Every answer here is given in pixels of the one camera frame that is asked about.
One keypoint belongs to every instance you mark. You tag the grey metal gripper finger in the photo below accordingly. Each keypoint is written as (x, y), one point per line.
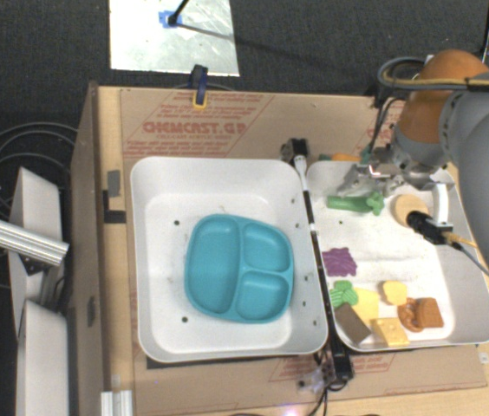
(349, 179)
(368, 190)

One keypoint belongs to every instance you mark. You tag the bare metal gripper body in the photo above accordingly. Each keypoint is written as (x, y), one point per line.
(394, 172)

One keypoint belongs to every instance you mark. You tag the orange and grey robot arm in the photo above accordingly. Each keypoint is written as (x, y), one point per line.
(478, 145)

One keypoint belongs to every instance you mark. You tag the orange toy carrot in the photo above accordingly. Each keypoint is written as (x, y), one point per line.
(343, 157)

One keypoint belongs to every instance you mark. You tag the green toy broccoli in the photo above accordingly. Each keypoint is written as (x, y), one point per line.
(348, 203)

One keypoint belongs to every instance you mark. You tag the beige round biscuit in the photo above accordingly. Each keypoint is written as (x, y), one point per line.
(401, 208)

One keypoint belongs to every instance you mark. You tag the thin black and white rod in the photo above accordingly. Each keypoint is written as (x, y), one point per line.
(312, 219)

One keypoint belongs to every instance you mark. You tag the purple toy grapes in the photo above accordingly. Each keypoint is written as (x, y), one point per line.
(339, 262)

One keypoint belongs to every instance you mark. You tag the yellow toy chip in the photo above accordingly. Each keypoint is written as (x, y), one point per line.
(395, 293)

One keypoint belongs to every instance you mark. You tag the green toy lettuce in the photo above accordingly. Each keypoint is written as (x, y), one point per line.
(340, 294)

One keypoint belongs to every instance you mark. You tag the brown cardboard board red print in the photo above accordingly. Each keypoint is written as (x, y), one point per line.
(244, 119)

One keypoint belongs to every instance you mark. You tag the brown toy pretzel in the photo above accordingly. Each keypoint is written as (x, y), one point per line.
(408, 316)

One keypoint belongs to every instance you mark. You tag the brown toy chocolate bar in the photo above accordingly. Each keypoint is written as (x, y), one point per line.
(352, 324)

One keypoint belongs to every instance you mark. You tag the white plastic tray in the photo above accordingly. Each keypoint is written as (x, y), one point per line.
(457, 293)
(166, 301)

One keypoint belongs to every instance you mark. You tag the brown toy bread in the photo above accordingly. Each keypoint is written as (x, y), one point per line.
(430, 313)

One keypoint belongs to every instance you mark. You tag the yellow toy cheese wedge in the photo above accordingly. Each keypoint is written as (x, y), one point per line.
(391, 332)

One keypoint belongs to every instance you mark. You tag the blue divided plate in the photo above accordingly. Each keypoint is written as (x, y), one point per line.
(223, 271)

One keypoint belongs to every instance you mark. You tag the black cylinder on white bracket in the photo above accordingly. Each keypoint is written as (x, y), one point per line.
(426, 225)

